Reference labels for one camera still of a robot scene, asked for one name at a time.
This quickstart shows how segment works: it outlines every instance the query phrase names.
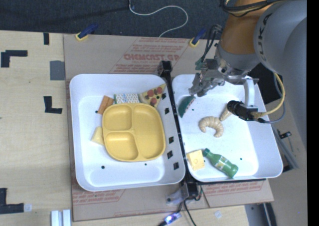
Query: toy bottle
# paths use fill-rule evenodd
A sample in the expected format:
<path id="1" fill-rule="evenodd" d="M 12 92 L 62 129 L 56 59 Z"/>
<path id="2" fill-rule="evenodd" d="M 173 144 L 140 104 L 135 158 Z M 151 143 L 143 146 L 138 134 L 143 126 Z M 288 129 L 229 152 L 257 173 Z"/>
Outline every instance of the toy bottle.
<path id="1" fill-rule="evenodd" d="M 232 164 L 220 154 L 210 152 L 207 148 L 203 151 L 203 156 L 208 158 L 214 167 L 224 172 L 230 178 L 233 178 L 238 171 L 238 167 L 235 164 Z"/>

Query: pizza slice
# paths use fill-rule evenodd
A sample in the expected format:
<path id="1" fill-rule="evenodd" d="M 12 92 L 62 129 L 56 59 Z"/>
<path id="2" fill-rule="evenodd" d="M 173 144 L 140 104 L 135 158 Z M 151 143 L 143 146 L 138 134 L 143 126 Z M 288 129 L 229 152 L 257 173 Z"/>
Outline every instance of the pizza slice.
<path id="1" fill-rule="evenodd" d="M 166 84 L 162 84 L 156 88 L 149 89 L 143 93 L 139 94 L 139 100 L 141 103 L 149 104 L 155 108 L 157 108 L 158 104 L 163 95 L 163 91 L 166 87 Z"/>

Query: cardboard box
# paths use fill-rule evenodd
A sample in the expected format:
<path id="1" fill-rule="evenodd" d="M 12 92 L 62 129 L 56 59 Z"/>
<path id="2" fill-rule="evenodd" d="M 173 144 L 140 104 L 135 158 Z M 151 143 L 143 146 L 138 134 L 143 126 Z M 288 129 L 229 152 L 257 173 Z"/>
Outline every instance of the cardboard box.
<path id="1" fill-rule="evenodd" d="M 206 41 L 192 48 L 188 39 L 89 35 L 78 41 L 74 34 L 64 35 L 65 78 L 69 145 L 71 160 L 73 220 L 145 215 L 174 212 L 177 205 L 168 205 L 166 196 L 180 184 L 88 192 L 77 184 L 73 153 L 69 83 L 82 73 L 157 74 L 162 60 L 172 62 L 171 76 L 194 74 L 195 62 L 203 55 Z M 215 54 L 213 46 L 206 58 Z M 191 202 L 189 209 L 203 209 L 273 201 L 268 180 L 216 183 L 202 186 L 204 197 Z"/>

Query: wooden surface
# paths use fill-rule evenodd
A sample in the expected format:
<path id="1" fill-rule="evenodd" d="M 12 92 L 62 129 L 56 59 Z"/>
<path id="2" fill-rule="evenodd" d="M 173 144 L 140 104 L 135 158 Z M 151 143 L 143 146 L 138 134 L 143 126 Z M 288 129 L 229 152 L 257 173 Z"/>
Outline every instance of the wooden surface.
<path id="1" fill-rule="evenodd" d="M 65 81 L 50 80 L 50 61 L 64 61 L 63 35 L 0 31 L 0 51 L 27 50 L 0 68 L 0 188 L 7 204 L 32 205 L 31 212 L 0 215 L 0 225 L 50 225 L 50 212 L 71 209 Z M 44 96 L 62 114 L 45 113 Z M 186 212 L 176 226 L 192 225 Z M 167 214 L 72 223 L 75 226 L 158 225 Z M 197 225 L 247 226 L 244 206 L 192 210 Z"/>

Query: yellow divided tray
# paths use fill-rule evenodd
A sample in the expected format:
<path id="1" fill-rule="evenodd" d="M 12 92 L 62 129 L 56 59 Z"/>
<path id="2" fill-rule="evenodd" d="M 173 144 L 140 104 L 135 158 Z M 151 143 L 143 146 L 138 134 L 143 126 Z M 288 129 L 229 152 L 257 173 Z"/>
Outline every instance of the yellow divided tray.
<path id="1" fill-rule="evenodd" d="M 165 134 L 158 111 L 143 103 L 109 106 L 103 113 L 103 138 L 109 155 L 119 161 L 148 161 L 165 150 Z"/>

